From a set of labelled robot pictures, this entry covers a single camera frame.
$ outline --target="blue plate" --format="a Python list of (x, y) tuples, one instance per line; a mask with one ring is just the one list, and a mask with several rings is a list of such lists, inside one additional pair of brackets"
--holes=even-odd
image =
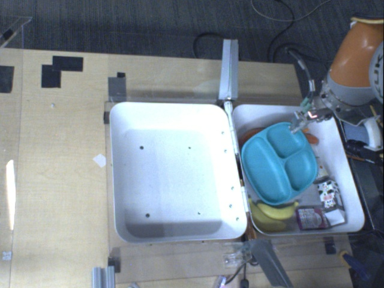
[(316, 178), (317, 162), (304, 133), (292, 134), (290, 123), (270, 126), (242, 147), (244, 172), (262, 201), (280, 205), (308, 188)]

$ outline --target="banana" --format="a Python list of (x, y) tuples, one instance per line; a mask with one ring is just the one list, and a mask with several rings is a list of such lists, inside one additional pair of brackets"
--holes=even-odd
[(251, 200), (249, 200), (252, 219), (256, 226), (265, 232), (280, 232), (286, 228), (282, 221), (267, 217)]
[(269, 218), (273, 218), (275, 220), (288, 220), (291, 216), (293, 216), (298, 205), (298, 202), (294, 202), (289, 206), (276, 208), (264, 203), (258, 203), (257, 207), (259, 207), (259, 209)]

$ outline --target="white sticker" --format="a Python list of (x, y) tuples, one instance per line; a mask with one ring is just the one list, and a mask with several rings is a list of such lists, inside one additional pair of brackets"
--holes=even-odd
[(107, 158), (102, 155), (102, 154), (98, 154), (95, 158), (94, 158), (94, 161), (98, 164), (98, 166), (100, 167), (104, 167), (106, 166), (107, 164)]
[(2, 259), (3, 260), (11, 260), (12, 259), (12, 252), (2, 252)]

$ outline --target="white container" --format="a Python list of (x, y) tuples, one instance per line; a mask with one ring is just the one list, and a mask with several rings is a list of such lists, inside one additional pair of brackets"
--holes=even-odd
[[(241, 137), (252, 128), (268, 127), (278, 122), (290, 122), (294, 111), (299, 107), (292, 106), (269, 106), (244, 104), (235, 108), (233, 111), (233, 121), (235, 124), (237, 136)], [(267, 235), (319, 235), (356, 232), (362, 229), (364, 225), (364, 212), (358, 196), (352, 172), (350, 170), (347, 157), (343, 148), (343, 143), (338, 132), (334, 119), (323, 121), (321, 123), (313, 122), (308, 125), (309, 133), (319, 139), (319, 144), (314, 147), (316, 154), (322, 159), (322, 162), (329, 175), (337, 182), (341, 199), (346, 212), (346, 222), (325, 230), (305, 230), (300, 231), (296, 218), (292, 217), (287, 221), (287, 229), (278, 233), (267, 233)], [(245, 177), (245, 186), (247, 193), (253, 201), (258, 201), (256, 193)], [(299, 202), (299, 206), (320, 206), (319, 194), (315, 186), (309, 187), (299, 196), (294, 198)]]
[(235, 239), (247, 226), (225, 112), (119, 103), (110, 112), (115, 226), (127, 242)]

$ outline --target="wooden table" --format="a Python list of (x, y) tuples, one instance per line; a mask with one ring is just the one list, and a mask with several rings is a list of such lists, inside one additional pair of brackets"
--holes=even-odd
[[(52, 64), (53, 55), (83, 57), (83, 71), (63, 71), (60, 89), (41, 88), (41, 66)], [(105, 268), (109, 256), (107, 174), (93, 160), (106, 154), (108, 77), (126, 73), (132, 97), (194, 98), (217, 89), (221, 61), (4, 49), (0, 65), (15, 66), (14, 91), (0, 94), (5, 112), (0, 126), (15, 127), (17, 133), (14, 116), (21, 114), (19, 137), (0, 141), (0, 150), (19, 148), (13, 152), (18, 156), (13, 256), (11, 264), (0, 265), (0, 287), (8, 287), (9, 274), (12, 288), (91, 287), (92, 268)], [(240, 99), (254, 103), (297, 105), (301, 100), (292, 65), (240, 62), (239, 86)], [(0, 160), (2, 167), (9, 161)], [(290, 242), (277, 250), (297, 287), (352, 286), (348, 270), (337, 255), (325, 254), (323, 244)], [(345, 236), (336, 246), (350, 249)], [(166, 265), (161, 270), (164, 280), (139, 286), (211, 288), (216, 275), (167, 280), (174, 278), (172, 270)], [(259, 267), (248, 268), (248, 278), (251, 287), (269, 287)]]

